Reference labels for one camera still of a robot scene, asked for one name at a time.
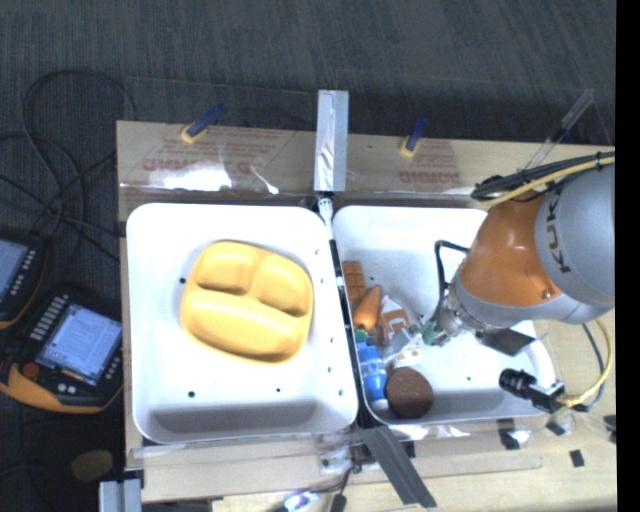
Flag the white plastic tray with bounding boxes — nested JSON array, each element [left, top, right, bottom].
[[330, 204, 560, 427], [125, 201, 360, 446]]

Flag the brown cardboard board red print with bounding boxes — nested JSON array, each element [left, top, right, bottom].
[[115, 119, 616, 504]]

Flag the brown chocolate biscuit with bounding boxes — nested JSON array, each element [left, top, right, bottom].
[[341, 260, 369, 302]]

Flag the orange and white carton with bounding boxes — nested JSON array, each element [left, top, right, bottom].
[[376, 294, 419, 347]]

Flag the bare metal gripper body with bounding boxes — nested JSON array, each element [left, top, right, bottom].
[[430, 298, 537, 358]]

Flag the orange carrot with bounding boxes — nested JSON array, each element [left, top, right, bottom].
[[352, 284, 384, 332]]

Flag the yellow divided plate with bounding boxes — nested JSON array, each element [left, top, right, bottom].
[[179, 239, 316, 365]]

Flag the blue and white bottle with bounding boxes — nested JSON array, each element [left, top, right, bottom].
[[355, 339, 391, 410]]

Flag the white packet with orange print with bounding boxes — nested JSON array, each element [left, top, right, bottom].
[[383, 346, 425, 367]]

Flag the black cylinder on white bracket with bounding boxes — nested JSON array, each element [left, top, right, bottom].
[[498, 320, 568, 415]]

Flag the brown round bread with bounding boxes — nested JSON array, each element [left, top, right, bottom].
[[384, 365, 436, 420]]

